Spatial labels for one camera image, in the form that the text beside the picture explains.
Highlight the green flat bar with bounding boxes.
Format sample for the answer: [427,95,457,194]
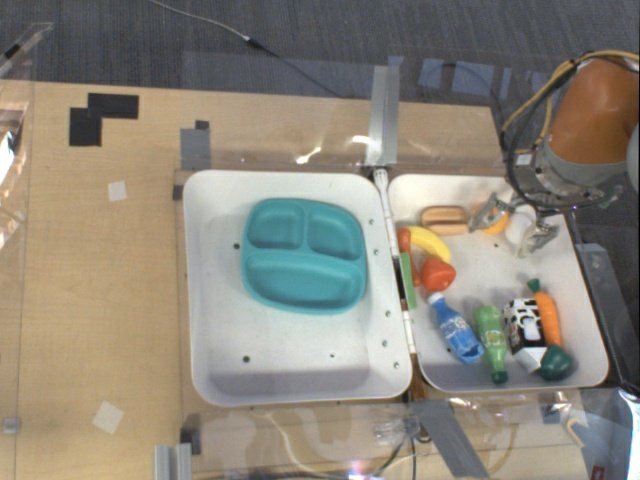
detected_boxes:
[399,252,418,312]

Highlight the pale wood board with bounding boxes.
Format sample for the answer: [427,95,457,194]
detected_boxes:
[0,79,591,480]

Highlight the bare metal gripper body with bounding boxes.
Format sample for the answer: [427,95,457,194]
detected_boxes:
[508,148,624,215]

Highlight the teal divided plate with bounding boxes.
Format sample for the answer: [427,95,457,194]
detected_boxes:
[240,197,368,317]

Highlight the tan hot dog bun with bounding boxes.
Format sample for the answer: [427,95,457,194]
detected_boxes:
[420,205,472,237]

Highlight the white plastic tray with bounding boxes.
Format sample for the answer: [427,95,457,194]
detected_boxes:
[181,169,414,410]
[387,173,611,395]

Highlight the orange carrot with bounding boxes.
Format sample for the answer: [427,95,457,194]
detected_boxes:
[526,278,565,349]

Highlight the green bottle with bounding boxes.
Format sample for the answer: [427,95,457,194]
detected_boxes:
[473,304,511,386]

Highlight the blue bottle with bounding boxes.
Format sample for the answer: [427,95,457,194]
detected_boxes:
[426,291,486,366]

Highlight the yellow round toy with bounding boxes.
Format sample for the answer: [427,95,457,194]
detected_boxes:
[481,206,509,236]

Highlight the red sausage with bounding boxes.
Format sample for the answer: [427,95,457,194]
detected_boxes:
[396,227,422,288]

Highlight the yellow banana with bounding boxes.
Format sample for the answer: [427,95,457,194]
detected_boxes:
[407,225,452,264]

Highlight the dark green pepper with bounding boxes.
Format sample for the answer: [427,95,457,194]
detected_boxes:
[538,344,575,383]

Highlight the black and white milk carton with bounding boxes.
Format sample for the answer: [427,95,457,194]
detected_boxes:
[502,297,549,375]

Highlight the red-orange pepper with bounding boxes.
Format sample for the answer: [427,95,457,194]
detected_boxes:
[420,257,458,293]

